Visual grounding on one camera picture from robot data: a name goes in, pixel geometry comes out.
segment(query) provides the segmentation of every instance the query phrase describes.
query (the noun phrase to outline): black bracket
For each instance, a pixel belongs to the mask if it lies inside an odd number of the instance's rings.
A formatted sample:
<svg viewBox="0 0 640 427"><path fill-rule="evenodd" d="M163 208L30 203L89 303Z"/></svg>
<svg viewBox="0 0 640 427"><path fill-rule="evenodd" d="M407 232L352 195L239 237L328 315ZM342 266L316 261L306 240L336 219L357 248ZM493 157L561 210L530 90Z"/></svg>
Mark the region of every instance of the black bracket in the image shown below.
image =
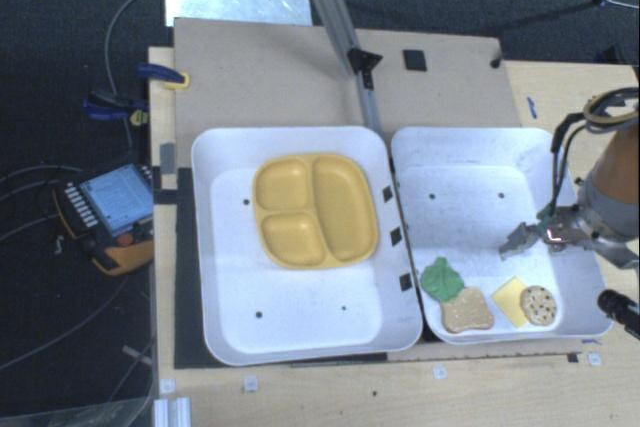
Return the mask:
<svg viewBox="0 0 640 427"><path fill-rule="evenodd" d="M352 48L347 52L347 57L349 58L349 64L351 64L353 73L362 73L364 88L373 91L373 76L371 75L371 71L382 61L382 56L360 50L359 48Z"/></svg>

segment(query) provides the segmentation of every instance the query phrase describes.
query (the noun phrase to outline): device screen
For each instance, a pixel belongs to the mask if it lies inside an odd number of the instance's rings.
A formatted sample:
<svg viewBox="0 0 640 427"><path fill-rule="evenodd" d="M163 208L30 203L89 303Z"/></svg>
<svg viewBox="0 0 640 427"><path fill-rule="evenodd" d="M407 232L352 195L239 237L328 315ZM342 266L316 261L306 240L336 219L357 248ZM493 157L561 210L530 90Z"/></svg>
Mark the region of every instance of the device screen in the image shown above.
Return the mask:
<svg viewBox="0 0 640 427"><path fill-rule="evenodd" d="M114 237L153 213L151 188L133 164L87 180L80 189Z"/></svg>

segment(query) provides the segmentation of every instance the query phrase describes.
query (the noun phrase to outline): toy bread slice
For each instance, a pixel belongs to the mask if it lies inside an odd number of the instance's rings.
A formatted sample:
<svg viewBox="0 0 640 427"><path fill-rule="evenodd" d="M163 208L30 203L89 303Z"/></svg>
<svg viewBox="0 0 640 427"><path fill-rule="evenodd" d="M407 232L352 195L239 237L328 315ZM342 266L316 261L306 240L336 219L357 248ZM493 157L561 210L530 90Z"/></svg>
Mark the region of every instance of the toy bread slice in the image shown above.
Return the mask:
<svg viewBox="0 0 640 427"><path fill-rule="evenodd" d="M493 326L493 314L479 288L464 288L455 299L441 303L441 306L442 324L450 333Z"/></svg>

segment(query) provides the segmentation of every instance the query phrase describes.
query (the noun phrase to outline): handheld device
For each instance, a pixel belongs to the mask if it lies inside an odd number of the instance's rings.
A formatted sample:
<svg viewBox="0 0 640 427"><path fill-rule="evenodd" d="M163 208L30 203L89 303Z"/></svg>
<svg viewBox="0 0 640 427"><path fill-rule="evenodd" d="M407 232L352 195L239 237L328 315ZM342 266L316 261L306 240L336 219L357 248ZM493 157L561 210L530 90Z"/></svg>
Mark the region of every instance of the handheld device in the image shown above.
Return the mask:
<svg viewBox="0 0 640 427"><path fill-rule="evenodd" d="M62 181L53 199L66 231L105 274L118 276L153 258L151 171L134 154Z"/></svg>

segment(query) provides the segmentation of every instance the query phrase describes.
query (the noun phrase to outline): white tray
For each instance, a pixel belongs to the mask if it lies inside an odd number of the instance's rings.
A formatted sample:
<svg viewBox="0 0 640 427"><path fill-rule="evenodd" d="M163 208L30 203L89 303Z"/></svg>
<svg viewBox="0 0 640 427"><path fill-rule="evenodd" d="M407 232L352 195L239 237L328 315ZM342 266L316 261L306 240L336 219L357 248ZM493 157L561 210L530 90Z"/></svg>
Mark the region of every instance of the white tray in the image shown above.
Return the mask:
<svg viewBox="0 0 640 427"><path fill-rule="evenodd" d="M538 242L506 261L498 255L507 235L522 221L535 223L551 199L550 145L551 135L538 129L408 127L394 135L391 153L417 272L445 257L466 286L483 291L495 318L489 330L451 334L442 325L440 304L421 290L427 323L442 340L597 336L611 326L596 304L605 285L593 251L569 248L550 255ZM567 176L558 205L575 201ZM554 324L519 329L511 324L491 295L513 276L554 294Z"/></svg>
<svg viewBox="0 0 640 427"><path fill-rule="evenodd" d="M363 170L380 241L358 264L290 270L260 244L251 199L255 172L296 153L337 153ZM387 352L413 345L422 318L383 141L362 127L215 129L192 148L204 337L229 365ZM411 288L407 289L407 280Z"/></svg>

